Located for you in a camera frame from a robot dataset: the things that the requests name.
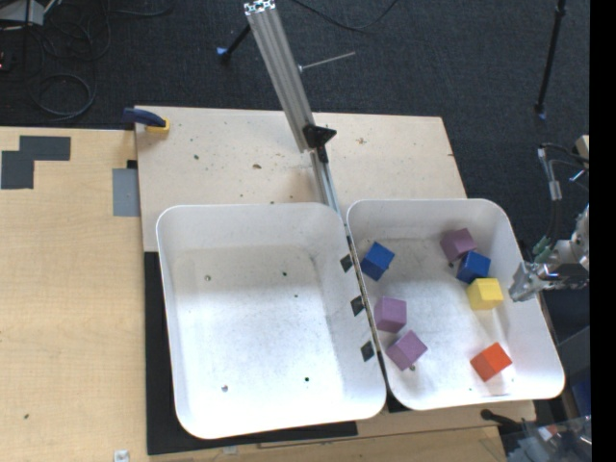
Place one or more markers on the yellow cube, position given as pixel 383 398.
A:
pixel 484 293

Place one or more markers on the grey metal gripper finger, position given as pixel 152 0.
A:
pixel 525 272
pixel 521 291

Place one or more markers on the orange cube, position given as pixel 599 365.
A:
pixel 490 361

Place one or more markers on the purple cube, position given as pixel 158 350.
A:
pixel 456 243
pixel 390 315
pixel 406 350

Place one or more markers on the pale wood board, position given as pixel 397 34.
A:
pixel 231 161

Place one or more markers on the blue cube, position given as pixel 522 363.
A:
pixel 474 267
pixel 376 261

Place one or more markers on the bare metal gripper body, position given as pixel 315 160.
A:
pixel 568 274

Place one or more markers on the white plastic tray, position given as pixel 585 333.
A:
pixel 438 315
pixel 260 335

